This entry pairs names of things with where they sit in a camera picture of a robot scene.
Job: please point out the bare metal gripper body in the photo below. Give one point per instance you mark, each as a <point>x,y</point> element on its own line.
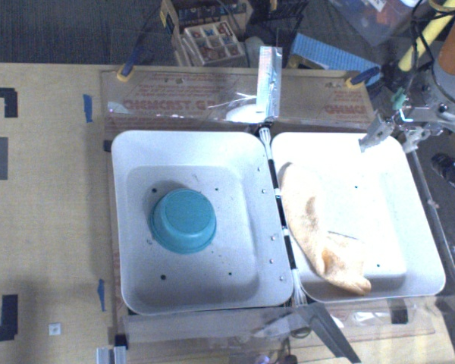
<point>436,114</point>

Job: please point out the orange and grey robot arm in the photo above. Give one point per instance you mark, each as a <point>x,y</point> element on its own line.
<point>450,70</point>

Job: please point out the tan cloth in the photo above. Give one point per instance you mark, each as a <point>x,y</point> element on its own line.
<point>307,218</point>

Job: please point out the thin black and white rod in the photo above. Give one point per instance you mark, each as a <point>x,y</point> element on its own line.
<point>273,180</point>

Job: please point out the small white square block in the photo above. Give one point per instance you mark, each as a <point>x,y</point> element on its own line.
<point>54,328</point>

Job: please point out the teal bowl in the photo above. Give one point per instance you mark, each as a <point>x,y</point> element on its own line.
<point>184,220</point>

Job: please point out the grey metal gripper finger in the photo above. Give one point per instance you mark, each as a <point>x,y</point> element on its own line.
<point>413,139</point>
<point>377,133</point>

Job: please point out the black cylinder on white bracket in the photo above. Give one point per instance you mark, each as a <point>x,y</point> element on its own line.
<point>445,167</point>

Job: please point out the white plastic tray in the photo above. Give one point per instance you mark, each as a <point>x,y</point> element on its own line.
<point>394,211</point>
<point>227,279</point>

